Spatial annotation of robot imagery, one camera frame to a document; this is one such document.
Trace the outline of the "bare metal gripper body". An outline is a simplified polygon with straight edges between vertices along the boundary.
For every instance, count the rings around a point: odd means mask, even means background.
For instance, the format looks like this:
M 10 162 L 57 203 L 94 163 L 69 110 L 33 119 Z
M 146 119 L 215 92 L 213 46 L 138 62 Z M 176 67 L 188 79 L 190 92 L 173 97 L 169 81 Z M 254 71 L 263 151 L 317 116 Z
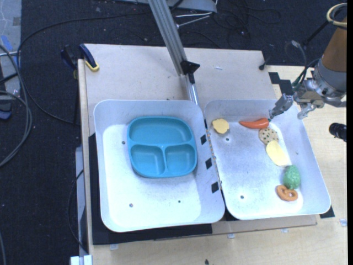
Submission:
M 337 108 L 346 107 L 346 101 L 342 101 L 345 92 L 331 86 L 323 79 L 305 79 L 296 89 L 293 99 L 298 104 L 308 104 L 316 108 L 322 108 L 325 104 Z

